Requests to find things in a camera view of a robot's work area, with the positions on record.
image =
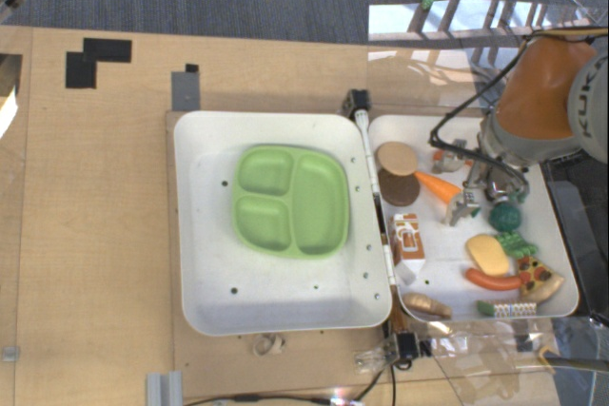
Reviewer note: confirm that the red sausage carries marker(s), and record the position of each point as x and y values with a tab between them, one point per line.
492	281

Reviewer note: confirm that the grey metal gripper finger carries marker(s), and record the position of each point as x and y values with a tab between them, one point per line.
447	162
459	206

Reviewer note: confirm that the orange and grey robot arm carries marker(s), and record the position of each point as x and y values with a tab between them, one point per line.
537	90

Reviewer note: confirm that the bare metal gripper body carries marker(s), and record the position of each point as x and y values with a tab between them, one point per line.
497	183

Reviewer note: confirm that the orange carrot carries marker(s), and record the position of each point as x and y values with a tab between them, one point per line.
435	185

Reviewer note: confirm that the thin black and white rod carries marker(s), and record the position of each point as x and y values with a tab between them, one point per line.
367	147

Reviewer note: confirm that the yellow bread slice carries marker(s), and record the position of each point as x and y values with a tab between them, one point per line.
487	254

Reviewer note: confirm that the white plastic tray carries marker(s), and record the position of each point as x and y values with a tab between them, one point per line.
209	290
442	247

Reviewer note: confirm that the light green grapes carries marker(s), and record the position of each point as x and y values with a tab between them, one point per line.
516	245

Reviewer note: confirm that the pizza slice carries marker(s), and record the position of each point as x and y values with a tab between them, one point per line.
540	280

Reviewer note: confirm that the green divided plate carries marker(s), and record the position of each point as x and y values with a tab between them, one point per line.
319	204

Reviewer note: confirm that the orange and white carton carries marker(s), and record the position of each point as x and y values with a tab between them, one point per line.
406	240

